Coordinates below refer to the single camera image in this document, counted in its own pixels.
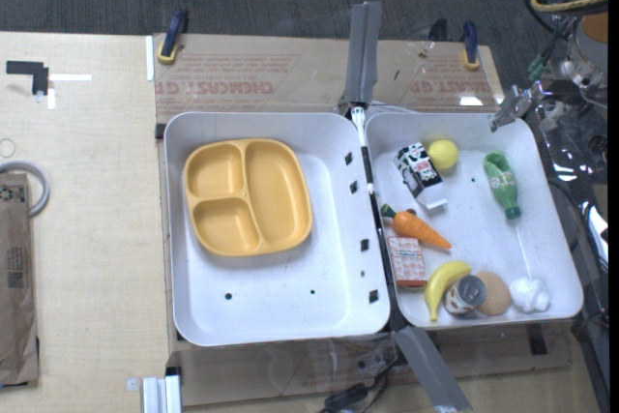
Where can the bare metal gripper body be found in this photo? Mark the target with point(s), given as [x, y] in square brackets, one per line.
[561, 88]

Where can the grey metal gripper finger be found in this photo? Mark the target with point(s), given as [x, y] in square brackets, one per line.
[520, 93]
[504, 117]

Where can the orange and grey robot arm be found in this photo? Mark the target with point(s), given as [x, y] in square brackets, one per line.
[598, 25]

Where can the green plastic bottle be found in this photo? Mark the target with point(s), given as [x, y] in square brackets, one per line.
[503, 184]

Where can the yellow lemon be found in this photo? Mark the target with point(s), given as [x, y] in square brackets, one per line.
[443, 154]

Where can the black and white milk carton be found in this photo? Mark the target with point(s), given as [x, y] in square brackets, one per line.
[420, 169]

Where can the white plastic tray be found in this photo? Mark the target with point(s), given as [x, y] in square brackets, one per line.
[271, 300]
[479, 251]

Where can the orange carrot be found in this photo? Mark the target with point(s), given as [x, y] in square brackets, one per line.
[416, 227]

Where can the orange and white packet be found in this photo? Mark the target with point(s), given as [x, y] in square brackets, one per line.
[407, 262]

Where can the yellow banana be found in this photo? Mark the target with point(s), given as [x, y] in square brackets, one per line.
[442, 280]

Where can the tan round biscuit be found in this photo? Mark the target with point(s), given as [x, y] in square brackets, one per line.
[497, 295]

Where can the white lumpy toy food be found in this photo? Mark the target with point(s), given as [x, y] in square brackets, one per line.
[529, 296]

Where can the small brown and white can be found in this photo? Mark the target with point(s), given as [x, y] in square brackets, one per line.
[464, 297]

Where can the brown cardboard board red print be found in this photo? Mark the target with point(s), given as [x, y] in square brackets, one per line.
[290, 72]

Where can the yellow divided plate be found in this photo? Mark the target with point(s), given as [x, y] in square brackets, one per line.
[278, 188]

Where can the brown paper bag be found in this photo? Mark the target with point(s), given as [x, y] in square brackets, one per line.
[17, 285]

